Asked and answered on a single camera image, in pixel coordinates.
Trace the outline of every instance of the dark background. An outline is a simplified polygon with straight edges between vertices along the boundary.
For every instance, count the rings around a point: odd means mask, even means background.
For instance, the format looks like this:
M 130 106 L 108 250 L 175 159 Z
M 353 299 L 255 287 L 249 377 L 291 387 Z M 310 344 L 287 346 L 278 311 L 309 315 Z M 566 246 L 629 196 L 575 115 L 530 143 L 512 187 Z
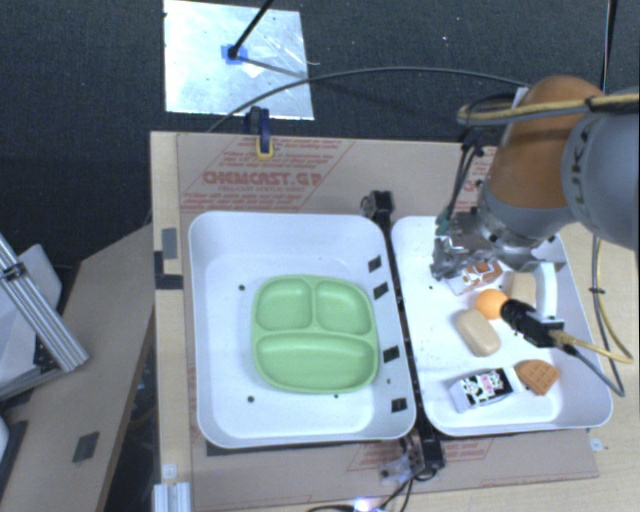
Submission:
M 260 0 L 219 2 L 259 6 Z M 351 68 L 466 68 L 535 82 L 598 83 L 605 0 L 278 0 L 299 10 L 311 75 Z M 618 6 L 610 87 L 638 83 L 638 2 Z M 139 228 L 150 208 L 149 132 L 203 131 L 164 109 L 161 0 L 0 2 L 0 233 L 70 264 Z M 315 121 L 282 135 L 454 141 L 462 104 L 509 87 L 448 75 L 312 85 Z M 234 120 L 224 131 L 240 131 Z

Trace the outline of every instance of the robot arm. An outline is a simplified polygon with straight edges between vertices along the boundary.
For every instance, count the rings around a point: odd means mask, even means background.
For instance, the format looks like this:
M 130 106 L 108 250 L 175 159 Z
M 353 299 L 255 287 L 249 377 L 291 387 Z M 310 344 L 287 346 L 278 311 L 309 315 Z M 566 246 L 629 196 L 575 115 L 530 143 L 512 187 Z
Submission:
M 535 85 L 519 106 L 600 96 L 573 77 Z M 531 249 L 579 221 L 599 237 L 638 251 L 638 109 L 543 117 L 510 124 L 477 210 L 454 214 L 436 239 L 434 277 L 455 277 L 483 260 L 514 270 Z

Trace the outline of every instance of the green plate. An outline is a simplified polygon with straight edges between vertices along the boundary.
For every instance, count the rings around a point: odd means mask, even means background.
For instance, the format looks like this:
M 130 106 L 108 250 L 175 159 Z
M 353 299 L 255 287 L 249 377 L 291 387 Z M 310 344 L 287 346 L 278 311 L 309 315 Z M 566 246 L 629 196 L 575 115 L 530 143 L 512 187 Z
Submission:
M 253 301 L 253 359 L 269 384 L 297 393 L 346 393 L 378 371 L 371 302 L 342 279 L 269 279 Z

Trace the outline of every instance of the brown waffle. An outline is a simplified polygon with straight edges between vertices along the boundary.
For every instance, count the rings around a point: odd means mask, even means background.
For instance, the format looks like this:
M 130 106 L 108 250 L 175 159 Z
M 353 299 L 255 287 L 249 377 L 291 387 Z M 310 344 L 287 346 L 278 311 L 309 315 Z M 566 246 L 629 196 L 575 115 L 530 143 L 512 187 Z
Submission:
M 528 359 L 516 365 L 518 378 L 536 395 L 545 395 L 560 377 L 555 366 L 540 359 Z

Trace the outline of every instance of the orange ball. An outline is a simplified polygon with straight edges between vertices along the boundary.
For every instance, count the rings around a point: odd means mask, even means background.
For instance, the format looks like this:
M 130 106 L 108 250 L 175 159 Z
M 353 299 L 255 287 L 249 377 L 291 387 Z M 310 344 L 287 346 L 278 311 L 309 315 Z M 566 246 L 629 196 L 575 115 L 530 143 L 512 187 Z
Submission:
M 478 295 L 476 309 L 488 320 L 495 320 L 500 318 L 500 308 L 507 300 L 509 300 L 509 297 L 500 290 L 490 288 Z

